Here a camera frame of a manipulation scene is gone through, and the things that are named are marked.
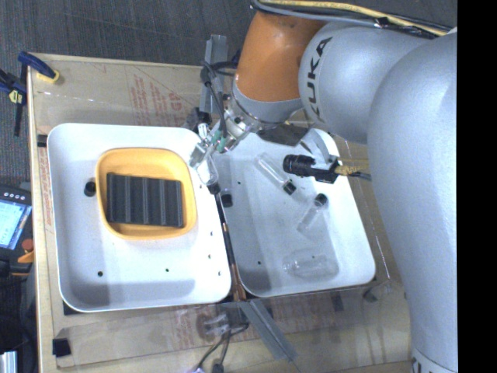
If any yellow dish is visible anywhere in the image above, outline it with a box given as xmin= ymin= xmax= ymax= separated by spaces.
xmin=95 ymin=147 xmax=198 ymax=241

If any white plastic tray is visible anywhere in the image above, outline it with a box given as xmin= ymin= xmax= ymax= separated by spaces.
xmin=211 ymin=126 xmax=377 ymax=298
xmin=46 ymin=122 xmax=233 ymax=313

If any black cylinder on white bracket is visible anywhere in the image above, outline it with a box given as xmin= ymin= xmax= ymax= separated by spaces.
xmin=282 ymin=128 xmax=341 ymax=185

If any black ribbed rack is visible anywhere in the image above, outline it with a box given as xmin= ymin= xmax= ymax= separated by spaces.
xmin=105 ymin=172 xmax=185 ymax=228

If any clear bottle with black cap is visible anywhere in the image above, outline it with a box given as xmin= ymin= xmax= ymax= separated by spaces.
xmin=254 ymin=152 xmax=298 ymax=197
xmin=202 ymin=160 xmax=221 ymax=196
xmin=296 ymin=193 xmax=329 ymax=235

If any thin black rod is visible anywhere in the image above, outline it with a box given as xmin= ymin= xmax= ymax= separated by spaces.
xmin=214 ymin=194 xmax=242 ymax=302

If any brown cardboard board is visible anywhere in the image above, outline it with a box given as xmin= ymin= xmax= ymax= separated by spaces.
xmin=26 ymin=52 xmax=412 ymax=373

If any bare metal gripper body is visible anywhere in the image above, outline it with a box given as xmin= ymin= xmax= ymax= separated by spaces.
xmin=204 ymin=103 xmax=260 ymax=155

